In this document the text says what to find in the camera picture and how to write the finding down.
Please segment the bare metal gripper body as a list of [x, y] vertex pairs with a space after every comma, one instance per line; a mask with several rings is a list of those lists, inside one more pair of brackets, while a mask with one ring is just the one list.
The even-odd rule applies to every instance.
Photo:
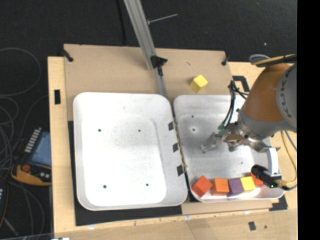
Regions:
[[264, 143], [265, 136], [261, 136], [249, 129], [242, 122], [229, 123], [224, 126], [222, 123], [219, 126], [219, 135], [221, 140], [228, 145], [228, 141], [245, 141], [246, 145], [255, 151], [265, 151], [266, 144]]

